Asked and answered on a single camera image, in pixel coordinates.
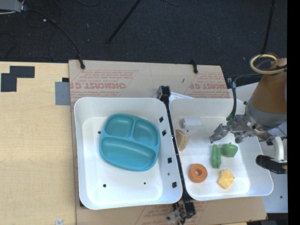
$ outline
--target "black tape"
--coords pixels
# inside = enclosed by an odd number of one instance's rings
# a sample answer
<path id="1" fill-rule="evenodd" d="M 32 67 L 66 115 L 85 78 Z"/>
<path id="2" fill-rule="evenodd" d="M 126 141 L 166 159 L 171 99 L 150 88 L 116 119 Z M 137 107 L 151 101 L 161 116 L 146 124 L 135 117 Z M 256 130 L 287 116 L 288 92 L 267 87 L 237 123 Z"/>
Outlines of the black tape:
<path id="1" fill-rule="evenodd" d="M 17 78 L 34 78 L 35 67 L 10 66 L 1 74 L 1 92 L 17 92 Z"/>

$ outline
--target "tan toy food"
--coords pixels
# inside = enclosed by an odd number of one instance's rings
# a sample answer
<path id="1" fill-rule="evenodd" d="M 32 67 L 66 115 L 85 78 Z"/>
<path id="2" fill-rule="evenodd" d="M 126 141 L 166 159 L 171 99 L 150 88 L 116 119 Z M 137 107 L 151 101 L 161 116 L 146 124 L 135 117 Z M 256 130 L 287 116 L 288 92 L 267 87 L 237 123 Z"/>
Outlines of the tan toy food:
<path id="1" fill-rule="evenodd" d="M 191 165 L 188 176 L 193 182 L 203 182 L 207 178 L 207 169 L 202 164 Z"/>
<path id="2" fill-rule="evenodd" d="M 180 130 L 175 130 L 175 137 L 179 151 L 183 151 L 188 143 L 188 136 L 184 135 Z"/>
<path id="3" fill-rule="evenodd" d="M 233 180 L 234 180 L 233 173 L 227 169 L 224 169 L 221 171 L 221 176 L 217 181 L 217 183 L 222 188 L 227 189 L 233 183 Z"/>

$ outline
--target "black fabric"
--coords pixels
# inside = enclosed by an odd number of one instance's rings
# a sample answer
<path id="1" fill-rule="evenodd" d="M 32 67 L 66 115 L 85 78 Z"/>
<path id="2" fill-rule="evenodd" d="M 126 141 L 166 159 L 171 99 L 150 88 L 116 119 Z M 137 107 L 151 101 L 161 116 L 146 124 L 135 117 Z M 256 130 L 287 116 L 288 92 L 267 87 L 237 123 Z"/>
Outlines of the black fabric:
<path id="1" fill-rule="evenodd" d="M 249 60 L 263 49 L 272 0 L 141 0 L 105 46 L 136 1 L 26 0 L 27 12 L 0 15 L 0 60 L 65 63 L 79 53 L 254 74 Z M 287 0 L 275 0 L 266 52 L 287 57 Z"/>

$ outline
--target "black pole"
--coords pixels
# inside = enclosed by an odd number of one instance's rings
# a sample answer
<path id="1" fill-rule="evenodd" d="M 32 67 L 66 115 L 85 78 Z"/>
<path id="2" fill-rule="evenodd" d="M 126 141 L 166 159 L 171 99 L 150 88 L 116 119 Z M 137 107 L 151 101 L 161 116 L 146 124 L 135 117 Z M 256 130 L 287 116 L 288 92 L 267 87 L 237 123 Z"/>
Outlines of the black pole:
<path id="1" fill-rule="evenodd" d="M 262 48 L 262 54 L 266 53 L 266 47 L 267 47 L 267 43 L 268 43 L 268 39 L 269 39 L 269 33 L 270 33 L 271 21 L 272 21 L 274 9 L 275 9 L 275 0 L 272 0 L 272 4 L 271 4 L 271 7 L 270 7 L 270 16 L 269 16 L 269 22 L 268 22 L 266 37 L 265 37 L 263 48 Z"/>
<path id="2" fill-rule="evenodd" d="M 106 41 L 105 46 L 109 46 L 112 39 L 114 38 L 114 36 L 118 33 L 118 31 L 121 29 L 121 27 L 124 25 L 124 23 L 127 21 L 127 19 L 130 17 L 130 15 L 133 13 L 133 11 L 136 9 L 137 5 L 139 5 L 139 3 L 142 0 L 137 0 L 135 2 L 135 4 L 133 5 L 133 7 L 130 9 L 130 11 L 128 12 L 128 14 L 125 16 L 125 18 L 123 19 L 123 21 L 120 23 L 120 25 L 117 27 L 117 29 L 113 32 L 113 34 L 110 36 L 110 38 Z"/>

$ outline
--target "light wood surface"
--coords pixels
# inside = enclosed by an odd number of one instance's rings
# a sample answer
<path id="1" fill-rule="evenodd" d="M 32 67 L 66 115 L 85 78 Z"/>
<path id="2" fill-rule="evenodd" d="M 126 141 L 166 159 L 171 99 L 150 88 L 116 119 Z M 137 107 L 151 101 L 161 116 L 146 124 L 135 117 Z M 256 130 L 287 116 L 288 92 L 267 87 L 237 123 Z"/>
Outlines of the light wood surface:
<path id="1" fill-rule="evenodd" d="M 0 224 L 76 224 L 70 106 L 55 105 L 55 82 L 68 64 L 35 66 L 35 78 L 18 78 L 17 92 L 0 92 Z"/>

